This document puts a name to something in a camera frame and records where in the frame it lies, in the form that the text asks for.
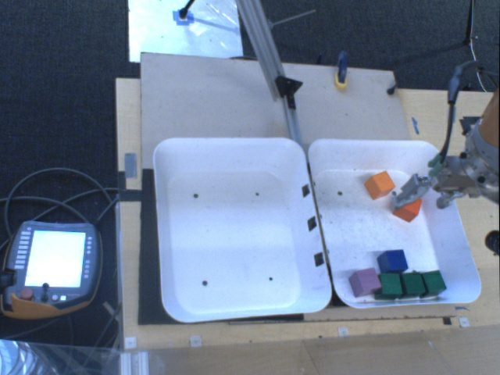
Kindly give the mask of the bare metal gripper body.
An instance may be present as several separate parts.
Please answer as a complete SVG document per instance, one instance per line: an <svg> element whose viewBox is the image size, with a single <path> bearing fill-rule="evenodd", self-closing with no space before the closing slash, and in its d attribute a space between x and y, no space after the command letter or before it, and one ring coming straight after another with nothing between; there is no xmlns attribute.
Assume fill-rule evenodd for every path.
<svg viewBox="0 0 500 375"><path fill-rule="evenodd" d="M432 188L444 195L493 198L493 164L475 155L448 156Z"/></svg>

